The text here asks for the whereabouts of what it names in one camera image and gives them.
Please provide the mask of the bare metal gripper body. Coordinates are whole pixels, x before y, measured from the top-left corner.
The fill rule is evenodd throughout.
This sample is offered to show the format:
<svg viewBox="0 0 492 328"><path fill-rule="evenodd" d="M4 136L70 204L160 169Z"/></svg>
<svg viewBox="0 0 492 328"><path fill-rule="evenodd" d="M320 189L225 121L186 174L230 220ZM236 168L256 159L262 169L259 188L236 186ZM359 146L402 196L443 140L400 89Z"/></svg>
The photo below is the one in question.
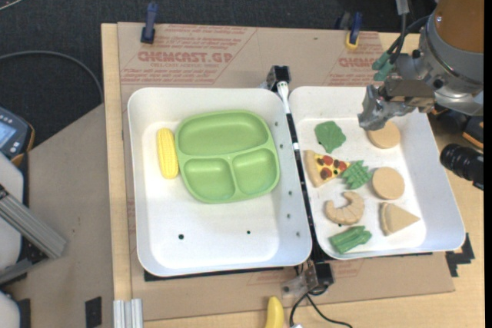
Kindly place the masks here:
<svg viewBox="0 0 492 328"><path fill-rule="evenodd" d="M465 115L484 110L484 56L461 50L438 54L420 49L418 55L400 55L379 69L383 95L424 110L434 105Z"/></svg>

